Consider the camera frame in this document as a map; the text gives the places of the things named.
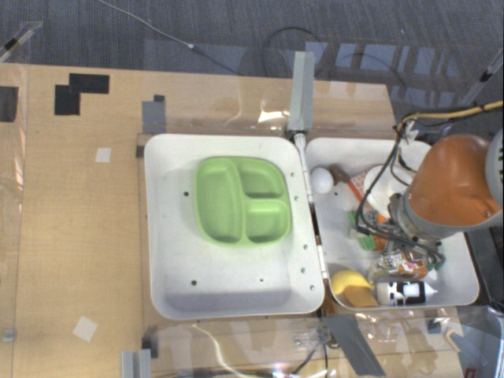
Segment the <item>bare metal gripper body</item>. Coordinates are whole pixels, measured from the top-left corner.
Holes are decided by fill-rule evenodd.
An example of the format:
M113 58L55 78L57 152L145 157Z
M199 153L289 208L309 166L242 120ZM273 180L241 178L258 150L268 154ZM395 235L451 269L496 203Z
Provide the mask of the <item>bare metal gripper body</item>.
M404 254L408 261L422 260L427 267L444 266L446 257L440 251L440 241L408 237L392 220L381 223L380 230L386 241L382 252L385 258Z

